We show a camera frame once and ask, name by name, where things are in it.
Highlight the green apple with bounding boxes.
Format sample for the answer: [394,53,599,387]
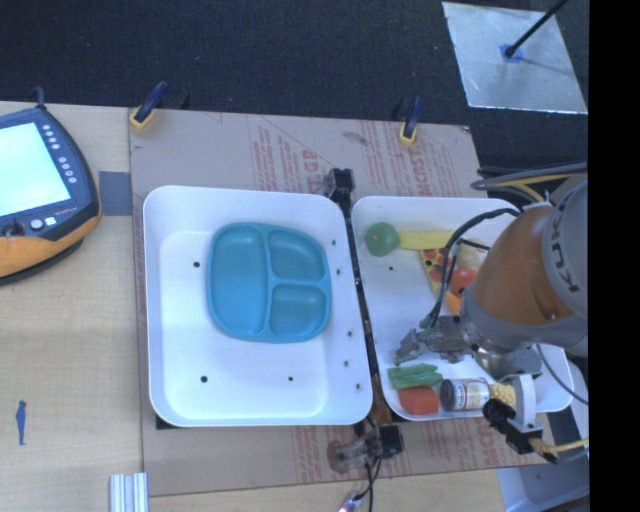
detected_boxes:
[363,221,402,258]

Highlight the small can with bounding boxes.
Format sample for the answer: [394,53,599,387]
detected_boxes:
[438,376,492,413]

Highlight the black block with thin wires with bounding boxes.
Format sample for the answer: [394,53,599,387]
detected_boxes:
[376,424,406,458]
[323,168,357,200]

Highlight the white plastic tray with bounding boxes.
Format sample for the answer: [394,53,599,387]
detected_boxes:
[350,195,576,424]
[142,184,376,429]

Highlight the yellow corn cob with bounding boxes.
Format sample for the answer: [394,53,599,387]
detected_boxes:
[487,381,517,408]

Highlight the black cylinder on white bracket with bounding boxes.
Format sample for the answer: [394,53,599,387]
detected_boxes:
[479,349,547,456]

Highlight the thin black and white rod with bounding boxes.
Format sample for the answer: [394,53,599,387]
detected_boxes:
[338,193,390,427]

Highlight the orange block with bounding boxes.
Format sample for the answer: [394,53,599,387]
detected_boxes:
[397,385,442,416]

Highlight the pizza slice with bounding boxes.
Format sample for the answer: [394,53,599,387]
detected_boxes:
[416,246,459,294]

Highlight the yellow banana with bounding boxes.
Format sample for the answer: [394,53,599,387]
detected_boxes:
[396,228,457,252]

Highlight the green beans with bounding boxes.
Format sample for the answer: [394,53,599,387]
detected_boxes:
[386,363,445,392]

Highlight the red tomato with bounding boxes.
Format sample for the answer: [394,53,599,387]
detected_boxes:
[449,266,477,295]

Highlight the brown cardboard board red print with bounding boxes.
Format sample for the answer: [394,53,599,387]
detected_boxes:
[128,106,552,497]

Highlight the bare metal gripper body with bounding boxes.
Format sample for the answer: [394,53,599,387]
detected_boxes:
[421,314,495,365]

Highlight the blue divided plate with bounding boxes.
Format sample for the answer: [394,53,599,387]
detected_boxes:
[205,221,333,345]

